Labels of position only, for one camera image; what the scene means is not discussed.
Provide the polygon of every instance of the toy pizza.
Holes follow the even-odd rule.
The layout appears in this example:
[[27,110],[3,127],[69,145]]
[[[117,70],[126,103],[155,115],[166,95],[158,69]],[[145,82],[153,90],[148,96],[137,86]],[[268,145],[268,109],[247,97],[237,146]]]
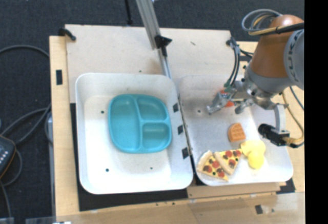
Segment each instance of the toy pizza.
[[225,174],[223,168],[210,150],[206,151],[201,156],[197,164],[196,170],[208,176],[228,181],[228,177]]
[[229,175],[232,175],[239,163],[241,149],[226,150],[221,152],[214,152],[214,157],[220,163],[221,167]]

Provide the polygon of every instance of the turquoise dish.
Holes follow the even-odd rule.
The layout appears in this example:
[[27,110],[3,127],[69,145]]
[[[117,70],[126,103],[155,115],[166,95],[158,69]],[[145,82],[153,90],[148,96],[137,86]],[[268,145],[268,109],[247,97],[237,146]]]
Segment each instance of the turquoise dish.
[[166,105],[157,97],[123,94],[108,107],[112,142],[127,153],[153,153],[167,148],[172,128]]

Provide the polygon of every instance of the black connector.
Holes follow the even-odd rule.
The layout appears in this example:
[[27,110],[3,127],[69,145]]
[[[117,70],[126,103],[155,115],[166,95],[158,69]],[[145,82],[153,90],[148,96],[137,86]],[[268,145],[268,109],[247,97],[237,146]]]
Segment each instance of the black connector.
[[283,140],[283,137],[289,137],[289,133],[278,134],[274,132],[275,128],[273,126],[267,124],[261,124],[258,127],[258,132],[264,137],[270,140],[271,143],[275,144],[276,146],[286,146],[286,141]]

